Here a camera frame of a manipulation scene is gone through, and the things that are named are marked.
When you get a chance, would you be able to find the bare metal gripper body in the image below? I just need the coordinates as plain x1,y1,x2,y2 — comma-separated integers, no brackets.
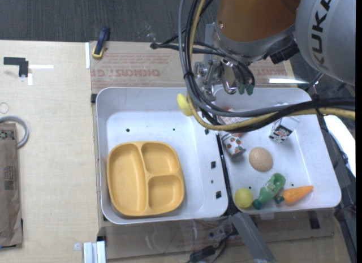
208,54,255,88

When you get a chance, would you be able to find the yellow lemon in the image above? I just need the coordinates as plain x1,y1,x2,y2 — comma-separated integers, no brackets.
234,187,255,209

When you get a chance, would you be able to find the white plastic tray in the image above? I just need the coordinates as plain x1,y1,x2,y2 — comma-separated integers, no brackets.
213,87,342,215
95,87,229,225

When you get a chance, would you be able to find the yellow banana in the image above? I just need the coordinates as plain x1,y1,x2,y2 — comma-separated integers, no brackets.
176,93,193,117

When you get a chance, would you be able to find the brown paper bag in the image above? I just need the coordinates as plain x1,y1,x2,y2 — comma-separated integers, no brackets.
0,123,24,249

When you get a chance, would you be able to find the white and orange carton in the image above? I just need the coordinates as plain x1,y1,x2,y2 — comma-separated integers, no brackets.
217,107,244,127

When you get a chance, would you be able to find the white carton with black print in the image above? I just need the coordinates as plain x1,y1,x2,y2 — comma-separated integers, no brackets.
268,102,301,144

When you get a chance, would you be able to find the white can with red print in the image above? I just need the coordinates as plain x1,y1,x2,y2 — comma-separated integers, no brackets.
221,132,247,158

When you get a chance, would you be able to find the green plastic bottle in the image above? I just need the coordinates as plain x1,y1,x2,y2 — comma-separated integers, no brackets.
252,173,287,210

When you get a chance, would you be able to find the beige round bread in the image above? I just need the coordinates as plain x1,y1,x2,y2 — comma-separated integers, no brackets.
248,146,274,173

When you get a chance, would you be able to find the black cylinder on white bracket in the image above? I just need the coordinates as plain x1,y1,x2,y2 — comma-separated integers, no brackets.
268,40,301,65

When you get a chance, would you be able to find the brown cardboard board red print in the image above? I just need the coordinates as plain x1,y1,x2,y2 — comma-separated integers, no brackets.
89,40,335,260

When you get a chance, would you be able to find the thin black rod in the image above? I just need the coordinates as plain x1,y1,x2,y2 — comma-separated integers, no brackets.
215,132,236,215

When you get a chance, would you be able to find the orange carrot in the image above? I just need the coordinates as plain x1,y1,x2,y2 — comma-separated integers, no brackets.
274,185,314,207

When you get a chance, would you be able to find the yellow divided plate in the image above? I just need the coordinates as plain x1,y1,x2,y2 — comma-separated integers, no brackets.
106,140,186,218

